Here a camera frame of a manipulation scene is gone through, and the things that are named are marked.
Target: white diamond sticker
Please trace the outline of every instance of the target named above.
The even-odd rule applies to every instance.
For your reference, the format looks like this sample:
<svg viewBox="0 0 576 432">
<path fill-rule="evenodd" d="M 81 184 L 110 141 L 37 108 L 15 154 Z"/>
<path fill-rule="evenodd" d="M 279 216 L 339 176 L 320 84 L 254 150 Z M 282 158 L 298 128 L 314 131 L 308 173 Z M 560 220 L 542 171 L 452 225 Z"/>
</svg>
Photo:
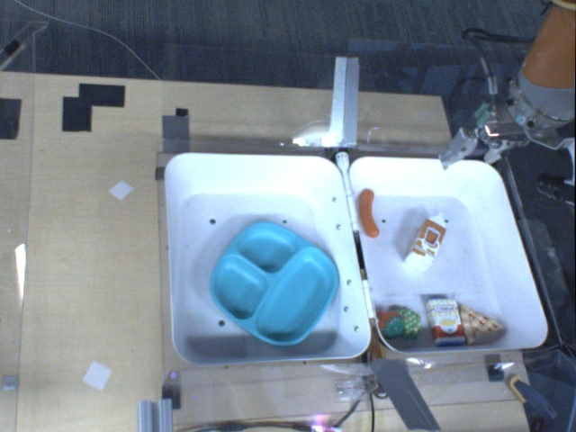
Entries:
<svg viewBox="0 0 576 432">
<path fill-rule="evenodd" d="M 130 184 L 120 181 L 117 185 L 115 185 L 112 189 L 110 189 L 110 194 L 116 197 L 118 200 L 124 200 L 126 196 L 134 190 Z"/>
<path fill-rule="evenodd" d="M 98 391 L 103 391 L 106 383 L 108 383 L 110 374 L 112 374 L 110 368 L 106 368 L 103 364 L 99 364 L 98 362 L 92 362 L 82 381 L 89 386 L 98 389 Z"/>
</svg>

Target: orange sausage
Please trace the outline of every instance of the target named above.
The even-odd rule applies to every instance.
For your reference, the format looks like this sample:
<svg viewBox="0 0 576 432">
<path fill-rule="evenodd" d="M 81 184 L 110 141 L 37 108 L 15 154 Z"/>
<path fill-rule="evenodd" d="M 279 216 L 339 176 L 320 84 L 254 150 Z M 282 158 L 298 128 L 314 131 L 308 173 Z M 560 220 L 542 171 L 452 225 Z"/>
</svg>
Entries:
<svg viewBox="0 0 576 432">
<path fill-rule="evenodd" d="M 372 203 L 374 201 L 374 192 L 370 189 L 364 189 L 360 193 L 360 222 L 366 235 L 375 239 L 380 234 L 374 216 L 372 215 Z"/>
</svg>

